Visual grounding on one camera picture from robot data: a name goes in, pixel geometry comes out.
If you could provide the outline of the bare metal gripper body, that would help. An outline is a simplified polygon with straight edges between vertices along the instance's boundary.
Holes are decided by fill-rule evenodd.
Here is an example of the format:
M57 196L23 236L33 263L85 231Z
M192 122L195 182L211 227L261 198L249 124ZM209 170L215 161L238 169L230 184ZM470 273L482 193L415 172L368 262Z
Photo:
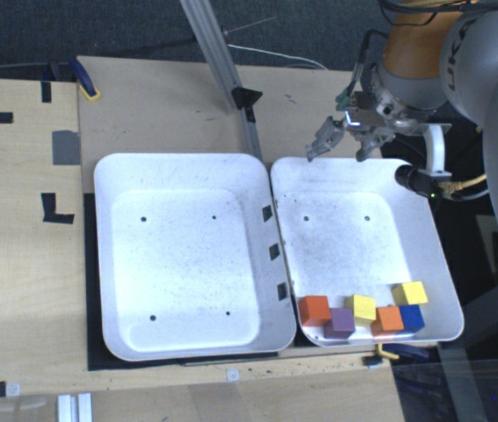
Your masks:
M416 135L421 119L415 111L388 94L353 91L343 110L343 126L357 141L381 145L395 135Z

